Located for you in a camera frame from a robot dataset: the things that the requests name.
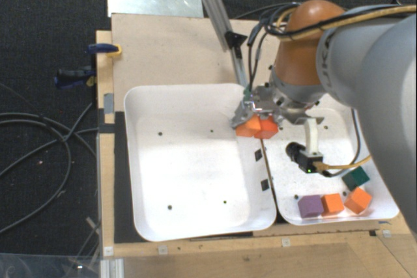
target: white tray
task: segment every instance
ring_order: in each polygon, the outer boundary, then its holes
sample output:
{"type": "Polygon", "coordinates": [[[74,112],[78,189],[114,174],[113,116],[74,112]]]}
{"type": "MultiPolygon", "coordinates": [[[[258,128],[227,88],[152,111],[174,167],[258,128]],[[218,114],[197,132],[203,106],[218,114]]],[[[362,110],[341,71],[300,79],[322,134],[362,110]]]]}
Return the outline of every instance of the white tray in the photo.
{"type": "MultiPolygon", "coordinates": [[[[308,111],[308,113],[314,117],[324,117],[323,123],[319,125],[319,151],[324,155],[324,162],[331,165],[350,163],[356,152],[356,137],[351,110],[331,97],[325,96],[320,105],[308,111]]],[[[284,122],[283,130],[265,141],[278,209],[285,220],[294,225],[311,225],[337,221],[389,219],[399,213],[399,209],[382,181],[375,164],[369,161],[362,167],[370,181],[361,188],[370,193],[373,198],[365,211],[356,215],[345,208],[344,211],[334,217],[320,216],[318,218],[302,219],[295,195],[301,199],[305,195],[339,193],[344,202],[347,198],[346,195],[350,192],[340,176],[325,178],[319,174],[306,174],[298,168],[296,163],[291,162],[285,153],[285,147],[291,141],[304,145],[305,140],[306,135],[303,126],[293,126],[284,122]]],[[[369,154],[363,137],[361,138],[361,144],[360,159],[369,154]]]]}
{"type": "Polygon", "coordinates": [[[134,223],[149,241],[266,229],[276,218],[261,142],[236,137],[235,84],[142,86],[124,99],[134,223]]]}

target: green block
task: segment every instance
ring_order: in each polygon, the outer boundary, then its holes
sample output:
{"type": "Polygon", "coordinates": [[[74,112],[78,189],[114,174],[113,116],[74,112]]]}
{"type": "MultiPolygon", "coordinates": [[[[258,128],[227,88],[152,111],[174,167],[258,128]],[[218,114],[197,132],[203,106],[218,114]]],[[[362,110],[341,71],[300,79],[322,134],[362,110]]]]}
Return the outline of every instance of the green block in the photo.
{"type": "Polygon", "coordinates": [[[341,179],[347,185],[349,190],[352,191],[354,188],[369,181],[369,176],[365,173],[362,167],[358,167],[347,173],[345,176],[342,176],[341,179]]]}

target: black carpet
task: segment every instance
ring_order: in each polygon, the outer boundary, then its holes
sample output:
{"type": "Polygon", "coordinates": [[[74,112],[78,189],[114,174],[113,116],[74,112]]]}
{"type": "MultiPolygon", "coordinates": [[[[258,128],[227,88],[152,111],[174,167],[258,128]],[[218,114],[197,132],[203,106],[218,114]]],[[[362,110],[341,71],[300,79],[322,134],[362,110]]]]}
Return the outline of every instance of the black carpet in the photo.
{"type": "MultiPolygon", "coordinates": [[[[284,1],[304,0],[224,0],[224,3],[232,18],[284,1]]],[[[331,1],[351,8],[391,0],[331,1]]],[[[0,82],[30,100],[45,117],[71,127],[92,102],[93,91],[87,87],[57,90],[53,77],[58,68],[75,69],[90,64],[84,50],[94,43],[94,32],[98,29],[109,29],[106,0],[0,0],[0,82]]],[[[33,110],[0,89],[0,113],[6,112],[33,110]]],[[[94,128],[96,123],[96,112],[90,111],[78,129],[94,128]]],[[[83,136],[95,147],[93,134],[83,136]]],[[[41,128],[2,124],[0,172],[52,139],[41,128]]],[[[1,233],[0,253],[78,253],[91,231],[85,219],[98,219],[96,163],[77,141],[70,139],[69,145],[73,162],[65,192],[32,219],[1,233]]],[[[58,144],[0,177],[0,230],[46,201],[63,181],[66,167],[66,151],[58,144]]],[[[88,253],[95,241],[91,240],[83,253],[88,253]]]]}

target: orange block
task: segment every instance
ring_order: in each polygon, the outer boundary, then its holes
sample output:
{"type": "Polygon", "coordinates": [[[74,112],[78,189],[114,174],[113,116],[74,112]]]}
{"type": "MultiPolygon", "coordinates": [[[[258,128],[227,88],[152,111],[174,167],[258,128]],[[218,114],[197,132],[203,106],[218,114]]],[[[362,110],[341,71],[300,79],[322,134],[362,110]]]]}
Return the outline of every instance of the orange block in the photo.
{"type": "Polygon", "coordinates": [[[259,119],[259,122],[261,123],[261,131],[255,134],[255,138],[270,139],[278,132],[278,125],[274,122],[272,116],[269,116],[267,119],[259,119]]]}
{"type": "Polygon", "coordinates": [[[347,196],[345,206],[356,214],[364,211],[370,204],[372,196],[357,187],[347,196]]]}
{"type": "Polygon", "coordinates": [[[259,131],[261,131],[261,123],[259,122],[258,115],[254,114],[249,121],[236,128],[236,135],[240,137],[253,137],[259,131]]]}
{"type": "Polygon", "coordinates": [[[345,207],[341,201],[340,195],[338,193],[332,193],[331,195],[324,195],[321,197],[321,202],[323,204],[324,212],[322,216],[326,215],[335,215],[342,212],[345,207]]]}

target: wooden table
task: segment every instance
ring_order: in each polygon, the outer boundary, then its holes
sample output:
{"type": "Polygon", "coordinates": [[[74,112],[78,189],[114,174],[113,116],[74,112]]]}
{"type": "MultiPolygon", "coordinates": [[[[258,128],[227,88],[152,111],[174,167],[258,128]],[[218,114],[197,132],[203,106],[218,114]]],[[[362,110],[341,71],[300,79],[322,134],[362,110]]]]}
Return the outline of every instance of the wooden table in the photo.
{"type": "MultiPolygon", "coordinates": [[[[248,35],[253,22],[232,26],[248,35]]],[[[116,14],[112,31],[98,31],[96,40],[123,50],[118,59],[97,55],[103,129],[111,129],[132,87],[235,82],[208,19],[116,14]]],[[[265,40],[256,85],[267,81],[277,48],[275,38],[265,40]]],[[[125,277],[417,277],[417,243],[401,214],[383,222],[279,224],[249,238],[115,243],[114,147],[114,133],[101,131],[101,245],[105,258],[124,258],[125,277]]]]}

